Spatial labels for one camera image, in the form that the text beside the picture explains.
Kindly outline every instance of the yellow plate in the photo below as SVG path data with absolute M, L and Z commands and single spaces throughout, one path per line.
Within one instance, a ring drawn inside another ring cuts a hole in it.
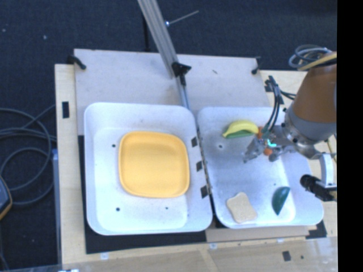
M 123 188 L 135 196 L 178 197 L 189 187 L 185 144 L 167 133 L 127 133 L 120 143 L 119 176 Z

